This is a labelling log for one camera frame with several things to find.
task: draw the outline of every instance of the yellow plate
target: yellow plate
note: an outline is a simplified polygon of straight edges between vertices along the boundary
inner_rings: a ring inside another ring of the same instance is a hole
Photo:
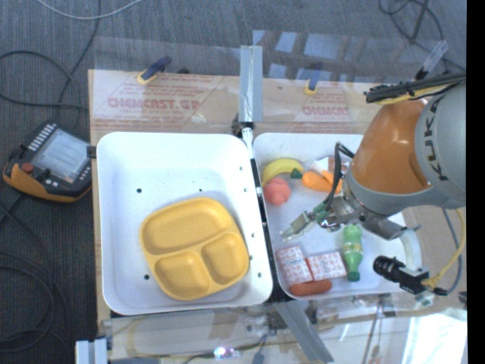
[[[188,199],[153,212],[143,221],[139,239],[158,285],[176,300],[223,290],[249,268],[243,236],[215,199]]]

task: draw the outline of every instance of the bottle cap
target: bottle cap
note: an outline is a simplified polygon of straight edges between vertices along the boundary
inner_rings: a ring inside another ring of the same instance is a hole
[[[351,282],[359,281],[360,278],[361,278],[361,275],[357,271],[350,271],[347,274],[347,279]]]

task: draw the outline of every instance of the small box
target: small box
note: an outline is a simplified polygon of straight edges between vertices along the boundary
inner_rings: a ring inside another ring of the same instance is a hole
[[[313,281],[310,269],[299,246],[278,250],[276,252],[276,260],[288,286]]]
[[[342,256],[338,252],[310,256],[306,259],[306,262],[316,281],[340,278],[347,275]]]

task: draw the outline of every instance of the red sausage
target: red sausage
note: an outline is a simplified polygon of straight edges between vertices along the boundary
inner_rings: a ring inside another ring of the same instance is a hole
[[[312,281],[305,283],[296,283],[289,287],[291,294],[295,296],[315,295],[327,292],[332,288],[332,282],[330,279],[324,279],[322,281]]]

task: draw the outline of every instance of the yellow banana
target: yellow banana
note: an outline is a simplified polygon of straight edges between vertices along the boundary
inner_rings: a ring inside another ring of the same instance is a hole
[[[274,177],[283,174],[291,173],[293,169],[302,172],[304,171],[303,165],[293,158],[279,158],[270,162],[264,169],[261,176],[261,185],[264,186],[269,180]]]

